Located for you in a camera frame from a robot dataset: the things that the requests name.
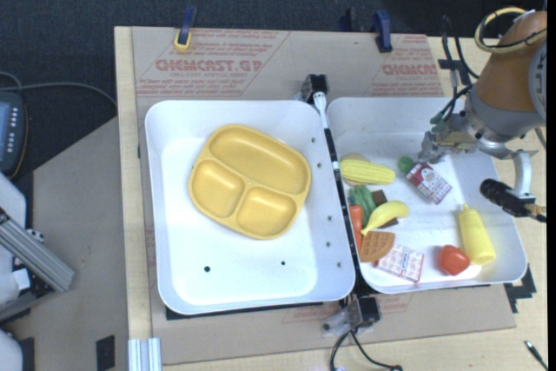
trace black device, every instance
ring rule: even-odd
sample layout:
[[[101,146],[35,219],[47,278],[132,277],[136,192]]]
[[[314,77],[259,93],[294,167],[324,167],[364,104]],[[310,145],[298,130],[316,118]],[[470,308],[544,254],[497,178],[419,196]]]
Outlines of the black device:
[[[15,170],[21,160],[26,127],[23,99],[0,91],[0,171],[4,174]]]

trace mustard bottle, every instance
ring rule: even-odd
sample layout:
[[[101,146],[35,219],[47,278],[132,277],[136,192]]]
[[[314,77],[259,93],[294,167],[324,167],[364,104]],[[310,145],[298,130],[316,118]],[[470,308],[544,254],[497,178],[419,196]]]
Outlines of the mustard bottle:
[[[479,212],[464,204],[458,220],[463,247],[471,263],[482,266],[492,262],[496,258],[496,252]]]

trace yellow plate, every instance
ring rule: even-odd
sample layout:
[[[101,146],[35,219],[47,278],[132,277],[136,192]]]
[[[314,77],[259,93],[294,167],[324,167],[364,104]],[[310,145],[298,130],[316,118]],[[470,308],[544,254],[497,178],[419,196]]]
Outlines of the yellow plate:
[[[284,234],[311,183],[307,160],[287,144],[239,124],[207,140],[189,177],[189,195],[205,215],[241,234]]]

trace tray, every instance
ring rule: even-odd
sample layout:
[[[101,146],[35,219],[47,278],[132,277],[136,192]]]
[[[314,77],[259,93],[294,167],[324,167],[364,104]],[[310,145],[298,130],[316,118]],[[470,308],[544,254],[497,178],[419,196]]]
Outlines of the tray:
[[[311,168],[297,150],[244,125],[220,127],[189,176],[189,196],[213,220],[261,240],[283,235],[299,215]]]
[[[297,150],[311,185],[289,230],[257,240],[196,208],[195,160],[222,126],[248,126]],[[158,291],[183,315],[339,301],[355,272],[321,119],[299,101],[163,101],[145,118]]]
[[[373,289],[397,294],[435,288],[479,286],[515,282],[526,272],[526,256],[513,218],[490,203],[479,191],[486,178],[498,179],[493,159],[479,151],[448,156],[434,165],[453,187],[439,203],[424,197],[398,170],[402,156],[416,160],[429,120],[446,105],[446,98],[374,97],[339,98],[328,107],[328,120],[339,159],[359,153],[396,171],[392,184],[382,189],[388,200],[401,200],[410,209],[399,224],[387,228],[396,243],[424,254],[420,280],[412,283],[361,262],[361,274]],[[436,267],[440,247],[462,245],[457,215],[463,203],[479,211],[497,258],[486,266],[471,266],[459,275],[446,275]]]

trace gray surface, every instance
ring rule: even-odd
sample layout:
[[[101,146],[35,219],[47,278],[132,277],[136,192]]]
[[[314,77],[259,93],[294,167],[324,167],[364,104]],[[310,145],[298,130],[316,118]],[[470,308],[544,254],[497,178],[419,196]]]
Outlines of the gray surface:
[[[127,310],[116,120],[35,171],[34,226],[75,271],[70,291],[6,328],[35,339],[37,371],[96,369],[96,342],[116,338],[127,362]]]

